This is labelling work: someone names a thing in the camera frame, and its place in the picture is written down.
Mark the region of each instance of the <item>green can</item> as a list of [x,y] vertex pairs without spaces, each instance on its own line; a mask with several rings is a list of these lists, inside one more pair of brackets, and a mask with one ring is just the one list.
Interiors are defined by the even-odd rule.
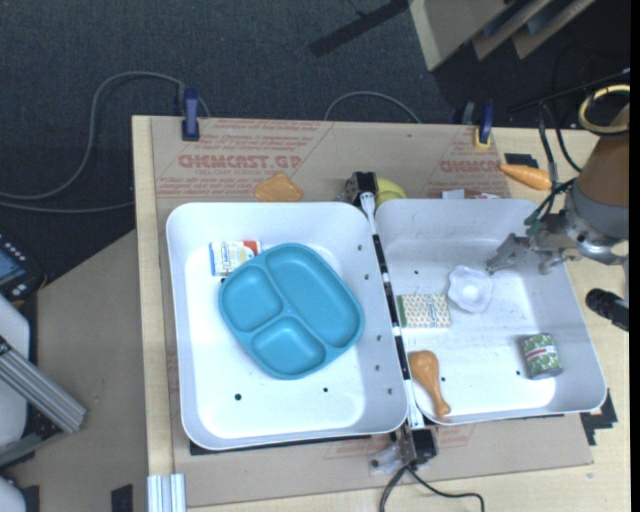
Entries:
[[521,345],[531,379],[555,377],[562,372],[562,364],[551,334],[534,334],[522,340]]

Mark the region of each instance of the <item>blue divided plate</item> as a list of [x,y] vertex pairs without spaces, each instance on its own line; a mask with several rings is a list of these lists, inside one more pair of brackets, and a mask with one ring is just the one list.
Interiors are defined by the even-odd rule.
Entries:
[[222,318],[269,374],[305,377],[362,334],[360,304],[315,251],[282,244],[233,271],[220,287]]

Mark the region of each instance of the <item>blue clamp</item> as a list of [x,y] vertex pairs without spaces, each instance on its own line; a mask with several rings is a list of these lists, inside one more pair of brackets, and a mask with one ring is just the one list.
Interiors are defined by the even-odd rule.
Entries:
[[198,125],[198,90],[186,87],[184,90],[184,120],[182,121],[182,140],[200,140]]
[[473,144],[477,148],[487,149],[491,145],[491,127],[493,125],[493,103],[485,101],[482,105],[480,125],[476,128]]

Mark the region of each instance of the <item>yellow object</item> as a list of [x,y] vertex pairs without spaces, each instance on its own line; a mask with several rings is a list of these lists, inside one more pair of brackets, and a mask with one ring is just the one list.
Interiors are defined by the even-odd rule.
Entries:
[[536,190],[551,188],[549,173],[528,165],[502,164],[500,170]]
[[302,189],[283,172],[271,176],[268,180],[256,185],[254,197],[263,203],[295,202],[303,196]]
[[376,178],[378,183],[378,193],[376,194],[376,206],[380,206],[389,199],[406,199],[407,193],[404,189],[386,178]]

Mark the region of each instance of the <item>orange object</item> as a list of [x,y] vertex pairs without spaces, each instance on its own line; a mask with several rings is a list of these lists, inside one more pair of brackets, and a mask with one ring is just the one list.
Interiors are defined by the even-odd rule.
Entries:
[[502,164],[500,170],[536,190],[551,188],[549,173],[528,165]]
[[442,397],[440,391],[440,365],[438,358],[430,350],[421,350],[409,354],[409,368],[411,375],[424,386],[431,399],[438,418],[449,414],[451,407]]
[[302,189],[283,172],[271,176],[253,189],[253,195],[263,203],[295,202],[302,199]]

